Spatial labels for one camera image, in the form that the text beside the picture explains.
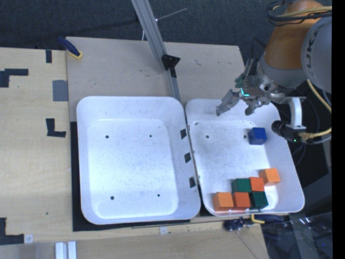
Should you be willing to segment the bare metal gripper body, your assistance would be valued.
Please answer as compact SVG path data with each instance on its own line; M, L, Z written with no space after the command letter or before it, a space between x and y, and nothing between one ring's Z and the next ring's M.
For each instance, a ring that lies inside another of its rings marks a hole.
M292 74L287 70L243 72L238 77L238 95L247 103L267 104L272 101L281 104L293 89Z

